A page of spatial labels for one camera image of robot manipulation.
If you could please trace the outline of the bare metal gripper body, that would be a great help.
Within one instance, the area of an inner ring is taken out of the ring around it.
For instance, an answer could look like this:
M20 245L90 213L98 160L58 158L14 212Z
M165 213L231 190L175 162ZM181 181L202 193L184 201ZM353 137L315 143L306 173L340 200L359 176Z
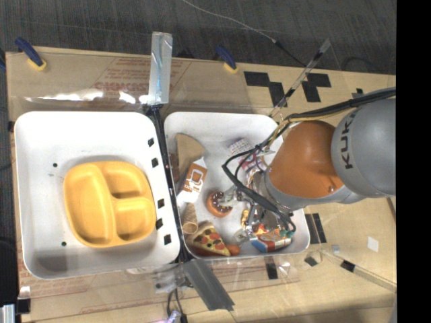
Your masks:
M266 230L293 230L294 222L291 219L291 213L279 204L270 194L265 183L263 172L256 172L248 186L252 192L248 196L251 202L256 206L255 213L257 217L253 223L262 223Z

